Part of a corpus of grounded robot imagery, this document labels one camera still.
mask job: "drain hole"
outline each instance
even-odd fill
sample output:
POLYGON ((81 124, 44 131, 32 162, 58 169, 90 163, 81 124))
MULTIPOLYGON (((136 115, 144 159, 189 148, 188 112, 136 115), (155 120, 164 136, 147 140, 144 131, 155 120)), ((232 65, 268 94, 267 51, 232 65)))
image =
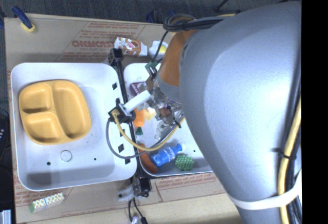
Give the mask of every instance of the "drain hole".
POLYGON ((118 146, 118 152, 121 153, 124 150, 124 145, 119 145, 118 146))
MULTIPOLYGON (((125 133, 125 129, 123 129, 123 132, 125 133)), ((123 136, 123 135, 121 134, 121 132, 119 133, 119 136, 120 136, 120 137, 123 136)))

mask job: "white tray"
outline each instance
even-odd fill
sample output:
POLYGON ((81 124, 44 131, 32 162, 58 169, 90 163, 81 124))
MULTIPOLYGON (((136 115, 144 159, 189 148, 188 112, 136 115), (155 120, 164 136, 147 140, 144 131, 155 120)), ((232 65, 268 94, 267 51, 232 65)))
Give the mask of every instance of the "white tray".
MULTIPOLYGON (((136 64, 130 64, 125 67, 123 75, 126 84, 128 99, 131 99, 134 96, 130 89, 130 84, 144 82, 148 78, 149 74, 145 69, 145 65, 146 64, 136 63, 136 64)), ((158 141, 157 139, 154 138, 158 123, 159 121, 157 121, 155 117, 150 121, 145 121, 145 125, 142 127, 143 135, 136 136, 137 142, 144 143, 146 147, 150 147, 153 144, 155 144, 158 141)), ((196 144, 186 122, 183 122, 181 124, 181 129, 178 129, 174 133, 174 135, 170 138, 170 140, 162 148, 165 148, 166 146, 174 146, 178 143, 183 143, 186 147, 186 149, 183 152, 181 152, 181 154, 186 154, 192 157, 193 160, 195 161, 193 170, 181 171, 174 165, 174 162, 169 162, 159 167, 158 172, 156 174, 149 172, 147 169, 143 167, 144 171, 154 177, 212 172, 211 167, 208 165, 202 152, 200 151, 198 145, 196 144)))
MULTIPOLYGON (((123 102, 116 71, 105 64, 23 63, 11 72, 14 136, 17 171, 24 187, 33 191, 66 188, 130 178, 136 171, 136 159, 125 161, 112 154, 106 141, 108 112, 115 100, 123 102), (26 135, 18 109, 18 95, 27 85, 43 80, 67 79, 75 82, 85 95, 91 114, 91 130, 82 139, 59 144, 39 145, 26 135), (64 162, 60 155, 69 151, 72 158, 64 162)), ((128 125, 122 127, 130 136, 128 125)), ((113 148, 124 145, 122 156, 134 149, 117 126, 110 123, 113 148)))

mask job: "yellow divided plate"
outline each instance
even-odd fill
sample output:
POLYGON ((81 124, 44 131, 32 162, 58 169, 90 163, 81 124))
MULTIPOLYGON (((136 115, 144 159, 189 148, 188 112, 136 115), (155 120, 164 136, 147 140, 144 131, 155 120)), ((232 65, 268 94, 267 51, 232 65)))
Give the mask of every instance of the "yellow divided plate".
POLYGON ((85 97, 78 85, 68 80, 26 86, 19 94, 18 106, 26 134, 41 145, 78 140, 91 129, 85 97))

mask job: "white velcro strap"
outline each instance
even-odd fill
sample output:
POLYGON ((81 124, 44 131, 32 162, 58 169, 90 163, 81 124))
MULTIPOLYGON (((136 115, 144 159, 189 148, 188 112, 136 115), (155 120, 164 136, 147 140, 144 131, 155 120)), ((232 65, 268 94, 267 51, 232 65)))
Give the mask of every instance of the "white velcro strap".
POLYGON ((259 201, 241 201, 231 197, 231 201, 239 208, 246 210, 264 210, 286 206, 293 201, 302 191, 302 169, 299 171, 296 182, 290 190, 279 196, 265 198, 259 201))

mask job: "blue plastic bottle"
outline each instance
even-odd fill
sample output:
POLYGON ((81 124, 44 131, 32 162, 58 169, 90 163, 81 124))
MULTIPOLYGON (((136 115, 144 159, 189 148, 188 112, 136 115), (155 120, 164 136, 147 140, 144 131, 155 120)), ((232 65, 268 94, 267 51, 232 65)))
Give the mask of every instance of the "blue plastic bottle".
POLYGON ((182 144, 177 144, 175 147, 166 147, 157 154, 150 156, 150 160, 160 167, 161 165, 175 159, 176 154, 183 150, 182 144))

